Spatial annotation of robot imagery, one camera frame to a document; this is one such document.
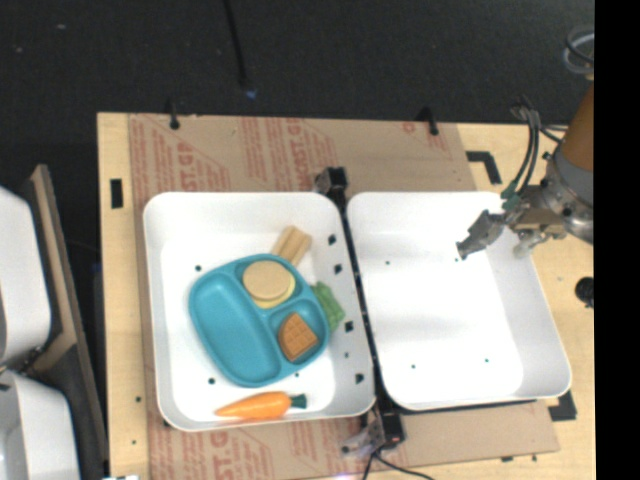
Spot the white plastic tray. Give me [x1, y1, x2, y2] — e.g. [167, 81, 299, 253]
[141, 190, 378, 433]
[345, 190, 573, 413]

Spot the tan round biscuit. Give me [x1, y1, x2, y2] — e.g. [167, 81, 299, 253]
[241, 259, 297, 310]

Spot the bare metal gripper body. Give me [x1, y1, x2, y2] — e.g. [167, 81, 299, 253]
[503, 178, 595, 244]

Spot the blue divided plate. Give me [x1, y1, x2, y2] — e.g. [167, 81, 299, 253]
[187, 253, 332, 389]

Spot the orange carrot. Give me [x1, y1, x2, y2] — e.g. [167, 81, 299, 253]
[214, 390, 308, 420]

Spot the green lettuce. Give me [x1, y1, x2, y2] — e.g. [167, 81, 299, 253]
[311, 281, 347, 334]

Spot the thin black rod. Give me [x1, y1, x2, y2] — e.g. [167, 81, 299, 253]
[330, 187, 397, 420]

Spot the brown cardboard board red print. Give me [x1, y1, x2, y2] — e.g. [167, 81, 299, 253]
[126, 112, 562, 480]

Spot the brown waffle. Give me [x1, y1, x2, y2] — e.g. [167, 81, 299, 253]
[276, 311, 320, 363]

